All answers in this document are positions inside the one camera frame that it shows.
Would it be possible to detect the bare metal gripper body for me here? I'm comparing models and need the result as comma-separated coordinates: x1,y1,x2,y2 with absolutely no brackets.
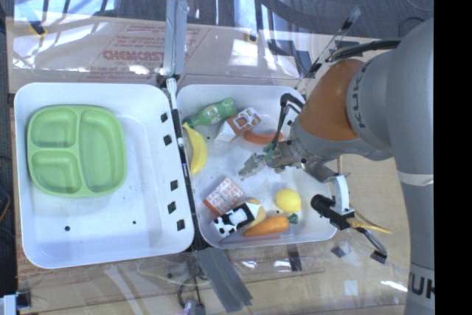
263,139,308,172

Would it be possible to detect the white plastic tray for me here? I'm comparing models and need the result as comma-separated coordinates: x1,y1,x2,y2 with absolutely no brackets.
13,82,195,269
176,83,339,250

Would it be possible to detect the orange sausage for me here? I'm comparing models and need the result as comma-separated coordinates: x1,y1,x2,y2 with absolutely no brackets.
243,129,285,145

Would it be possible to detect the orange and white patterned box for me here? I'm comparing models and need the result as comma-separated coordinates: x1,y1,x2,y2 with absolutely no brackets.
202,176,245,217

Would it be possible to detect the orange and white gabled carton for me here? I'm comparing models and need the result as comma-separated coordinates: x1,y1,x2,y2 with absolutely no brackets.
215,106,263,145

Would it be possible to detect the yellow lemon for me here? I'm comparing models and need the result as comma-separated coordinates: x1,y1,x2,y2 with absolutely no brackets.
275,188,302,214

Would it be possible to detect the black and white cow carton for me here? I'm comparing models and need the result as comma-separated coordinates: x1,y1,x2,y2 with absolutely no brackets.
209,202,256,239

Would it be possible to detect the yellow banana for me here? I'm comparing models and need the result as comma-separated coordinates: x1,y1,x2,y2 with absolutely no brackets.
181,121,209,176

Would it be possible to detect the orange carrot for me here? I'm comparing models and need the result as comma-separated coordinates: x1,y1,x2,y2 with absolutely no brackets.
242,213,299,238

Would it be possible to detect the green bottle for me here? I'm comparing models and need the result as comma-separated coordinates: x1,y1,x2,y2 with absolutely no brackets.
183,97,238,129

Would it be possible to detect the brown cardboard board red print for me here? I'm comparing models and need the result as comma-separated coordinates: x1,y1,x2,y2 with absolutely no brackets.
5,15,409,315

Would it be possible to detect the green divided plate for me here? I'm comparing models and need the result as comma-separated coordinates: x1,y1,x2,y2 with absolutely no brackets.
26,104,128,198

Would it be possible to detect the black cylinder on white bracket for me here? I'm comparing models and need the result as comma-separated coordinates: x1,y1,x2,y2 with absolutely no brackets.
310,175,356,231

